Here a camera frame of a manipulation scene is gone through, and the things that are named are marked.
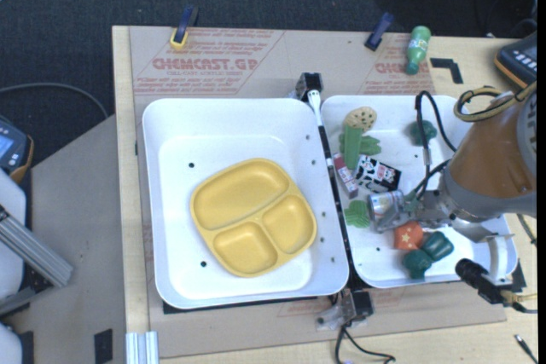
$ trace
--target green bottle cap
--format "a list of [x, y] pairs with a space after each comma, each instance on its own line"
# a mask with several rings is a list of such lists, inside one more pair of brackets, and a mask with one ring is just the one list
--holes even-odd
[[419, 64], [414, 62], [409, 62], [406, 67], [406, 73], [408, 74], [417, 74], [419, 72]]

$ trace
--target yellow divided plate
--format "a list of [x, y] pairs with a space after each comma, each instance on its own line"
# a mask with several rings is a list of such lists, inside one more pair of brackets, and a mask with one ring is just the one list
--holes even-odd
[[317, 221], [286, 171], [268, 159], [224, 169], [192, 193], [191, 216], [209, 249], [231, 273], [253, 277], [307, 249]]

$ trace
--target tabletop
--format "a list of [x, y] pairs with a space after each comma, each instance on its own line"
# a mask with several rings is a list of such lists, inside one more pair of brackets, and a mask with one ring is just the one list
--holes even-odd
[[[355, 32], [299, 33], [299, 39], [328, 37], [347, 40]], [[463, 84], [455, 84], [449, 70], [432, 68], [432, 81], [438, 95], [458, 97], [462, 92], [483, 85], [500, 90], [514, 86], [496, 71], [495, 53], [511, 40], [494, 38], [433, 37], [428, 50], [429, 59], [455, 60], [462, 74]], [[124, 253], [125, 318], [127, 332], [150, 330], [148, 290], [142, 236], [141, 193], [138, 159], [135, 155], [136, 115], [131, 70], [131, 38], [129, 26], [113, 28], [113, 61], [116, 97], [116, 121], [119, 150], [119, 190]], [[526, 279], [526, 292], [537, 290], [537, 250], [520, 226], [515, 215], [506, 216], [514, 232], [520, 264]], [[536, 221], [530, 221], [536, 232]], [[394, 355], [397, 362], [525, 362], [528, 358], [514, 339], [519, 334], [537, 356], [537, 315], [522, 314], [506, 308], [506, 321], [484, 325], [457, 326], [419, 332], [401, 332], [358, 338], [367, 350]], [[352, 362], [370, 361], [346, 340], [340, 354]], [[179, 356], [161, 359], [168, 363], [225, 363], [241, 362], [334, 362], [334, 341], [313, 341], [302, 344], [279, 345], [222, 353]]]

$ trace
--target orange toy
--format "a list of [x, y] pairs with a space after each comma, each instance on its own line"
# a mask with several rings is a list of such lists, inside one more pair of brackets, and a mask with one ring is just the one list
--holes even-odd
[[408, 251], [419, 249], [423, 241], [423, 230], [418, 222], [407, 222], [394, 229], [394, 248]]

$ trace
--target blue clip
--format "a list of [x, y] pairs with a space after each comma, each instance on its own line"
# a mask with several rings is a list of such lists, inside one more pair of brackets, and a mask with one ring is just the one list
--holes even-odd
[[188, 33], [186, 32], [186, 29], [188, 26], [191, 26], [194, 24], [195, 16], [197, 9], [189, 5], [184, 9], [184, 12], [182, 13], [182, 18], [180, 19], [180, 23], [178, 24], [178, 28], [175, 29], [172, 32], [171, 35], [171, 47], [176, 50], [180, 50], [185, 44], [186, 40], [188, 39]]
[[375, 25], [374, 31], [368, 37], [368, 40], [366, 41], [366, 43], [364, 43], [364, 46], [366, 46], [368, 49], [376, 51], [381, 43], [381, 36], [383, 35], [383, 32], [388, 29], [393, 21], [394, 15], [384, 13], [381, 17], [381, 21], [377, 25]]

